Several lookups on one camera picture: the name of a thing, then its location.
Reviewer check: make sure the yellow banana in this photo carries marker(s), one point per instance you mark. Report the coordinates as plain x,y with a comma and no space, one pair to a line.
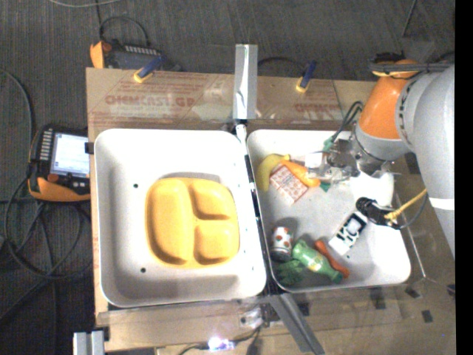
263,172

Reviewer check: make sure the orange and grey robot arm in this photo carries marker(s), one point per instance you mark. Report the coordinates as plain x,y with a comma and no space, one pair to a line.
425,124

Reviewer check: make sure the pink patterned carton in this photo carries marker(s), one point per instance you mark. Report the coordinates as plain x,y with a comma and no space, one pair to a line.
288,184

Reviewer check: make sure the yellow divided plate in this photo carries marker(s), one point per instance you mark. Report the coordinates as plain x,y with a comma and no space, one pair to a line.
170,220

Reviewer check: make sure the orange carrot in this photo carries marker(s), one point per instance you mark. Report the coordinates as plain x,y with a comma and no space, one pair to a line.
305,172

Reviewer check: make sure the white plastic tray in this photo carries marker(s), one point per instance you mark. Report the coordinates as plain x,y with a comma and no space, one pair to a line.
377,264
122,213

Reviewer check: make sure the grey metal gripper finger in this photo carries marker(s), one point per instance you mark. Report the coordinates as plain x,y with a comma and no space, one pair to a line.
316,160
320,174

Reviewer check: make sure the orange toy sausage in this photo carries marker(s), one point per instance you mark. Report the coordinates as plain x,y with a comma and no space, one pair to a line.
330,259

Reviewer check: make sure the green broccoli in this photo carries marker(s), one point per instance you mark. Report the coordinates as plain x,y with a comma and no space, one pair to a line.
290,274

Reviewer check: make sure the brown cardboard board, red print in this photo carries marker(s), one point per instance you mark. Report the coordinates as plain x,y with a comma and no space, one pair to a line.
155,100

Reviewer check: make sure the red and white can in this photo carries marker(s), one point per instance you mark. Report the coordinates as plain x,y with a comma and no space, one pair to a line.
281,240

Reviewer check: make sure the green bottle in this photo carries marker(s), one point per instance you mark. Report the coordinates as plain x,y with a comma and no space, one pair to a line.
314,260

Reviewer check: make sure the black cylinder on white bracket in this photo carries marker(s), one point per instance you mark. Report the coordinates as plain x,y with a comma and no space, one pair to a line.
373,207

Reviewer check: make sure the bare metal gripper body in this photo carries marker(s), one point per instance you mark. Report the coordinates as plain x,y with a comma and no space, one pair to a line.
345,157

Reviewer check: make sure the black and white carton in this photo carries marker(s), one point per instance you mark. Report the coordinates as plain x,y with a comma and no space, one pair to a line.
347,233

